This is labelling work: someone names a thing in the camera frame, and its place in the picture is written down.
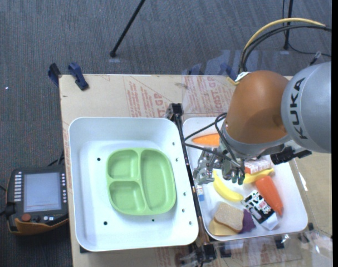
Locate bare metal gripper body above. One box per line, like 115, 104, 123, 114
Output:
197, 146, 243, 178

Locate yellow banana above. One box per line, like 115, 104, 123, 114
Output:
242, 167, 275, 185
212, 169, 244, 204

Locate orange carrot half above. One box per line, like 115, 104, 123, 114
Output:
192, 133, 221, 147

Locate red and white carton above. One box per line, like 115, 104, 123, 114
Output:
244, 159, 273, 175

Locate brown bread slice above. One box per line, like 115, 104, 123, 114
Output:
213, 202, 245, 233

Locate white carton with cow print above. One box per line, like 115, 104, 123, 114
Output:
241, 190, 279, 231

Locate green divided plate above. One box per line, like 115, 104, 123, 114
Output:
105, 147, 177, 216

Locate purple grapes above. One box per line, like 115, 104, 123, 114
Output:
239, 208, 257, 234

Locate yellow cheese slice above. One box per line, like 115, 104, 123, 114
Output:
208, 217, 238, 237

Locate white plastic tray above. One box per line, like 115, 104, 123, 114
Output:
182, 116, 309, 242
68, 116, 200, 253

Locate brown cardboard board red print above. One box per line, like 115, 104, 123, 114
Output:
58, 74, 332, 267

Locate black cylinder on white bracket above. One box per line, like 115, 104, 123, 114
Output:
270, 145, 312, 165

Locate black block with thin wires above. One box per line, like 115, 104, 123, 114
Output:
165, 102, 184, 121
189, 243, 217, 264

